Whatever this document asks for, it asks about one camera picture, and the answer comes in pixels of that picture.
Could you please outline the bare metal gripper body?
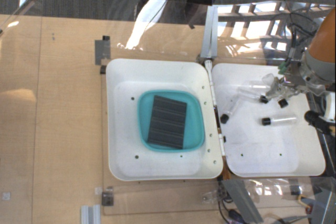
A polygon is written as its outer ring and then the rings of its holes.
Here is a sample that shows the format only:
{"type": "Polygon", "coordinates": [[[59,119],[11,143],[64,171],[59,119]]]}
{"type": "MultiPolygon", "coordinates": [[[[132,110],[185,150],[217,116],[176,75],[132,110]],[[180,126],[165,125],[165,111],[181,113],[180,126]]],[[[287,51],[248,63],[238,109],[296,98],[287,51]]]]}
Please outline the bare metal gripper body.
{"type": "Polygon", "coordinates": [[[313,61],[310,67],[305,61],[292,61],[284,74],[284,85],[322,96],[331,86],[331,63],[313,61]]]}

